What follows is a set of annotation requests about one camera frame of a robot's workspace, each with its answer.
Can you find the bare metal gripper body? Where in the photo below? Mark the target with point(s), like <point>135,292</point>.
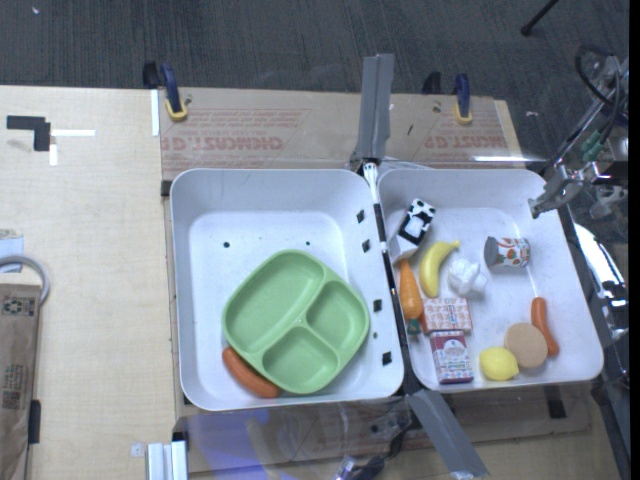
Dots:
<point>607,133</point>

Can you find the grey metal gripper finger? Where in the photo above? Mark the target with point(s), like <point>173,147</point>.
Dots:
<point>555,193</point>
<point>607,200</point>

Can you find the white plastic tray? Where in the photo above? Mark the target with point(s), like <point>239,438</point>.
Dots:
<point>500,193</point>
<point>210,203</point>

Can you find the white can orange print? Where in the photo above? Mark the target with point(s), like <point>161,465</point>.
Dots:
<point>510,254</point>

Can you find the white crumpled lump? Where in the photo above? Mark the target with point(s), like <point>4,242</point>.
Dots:
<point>465,275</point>

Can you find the orange sausage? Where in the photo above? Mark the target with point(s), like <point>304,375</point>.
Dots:
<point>245,375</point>
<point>540,318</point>

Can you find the black and white carton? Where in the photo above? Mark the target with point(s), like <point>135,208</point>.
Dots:
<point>415,223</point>

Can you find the yellow banana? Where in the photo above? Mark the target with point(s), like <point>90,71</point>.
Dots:
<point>430,273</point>

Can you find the tan round biscuit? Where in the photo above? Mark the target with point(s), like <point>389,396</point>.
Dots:
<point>525,345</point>

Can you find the white and orange small carton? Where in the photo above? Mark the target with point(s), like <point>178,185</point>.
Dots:
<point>447,314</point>

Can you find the orange carrot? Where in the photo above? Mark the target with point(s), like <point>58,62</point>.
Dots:
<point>410,293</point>

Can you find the yellow lemon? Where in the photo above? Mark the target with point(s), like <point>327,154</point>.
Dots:
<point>497,364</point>

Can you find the red and white small carton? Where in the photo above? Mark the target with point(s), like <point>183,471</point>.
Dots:
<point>451,358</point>

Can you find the thin black and white rod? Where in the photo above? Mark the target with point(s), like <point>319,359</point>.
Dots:
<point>395,308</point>

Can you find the brown cardboard board red print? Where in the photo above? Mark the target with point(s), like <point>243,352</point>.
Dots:
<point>300,133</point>

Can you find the green divided plate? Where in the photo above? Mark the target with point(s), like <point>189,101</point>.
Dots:
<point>280,298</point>

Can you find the brown paper bag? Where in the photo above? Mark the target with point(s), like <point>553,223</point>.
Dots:
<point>17,368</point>

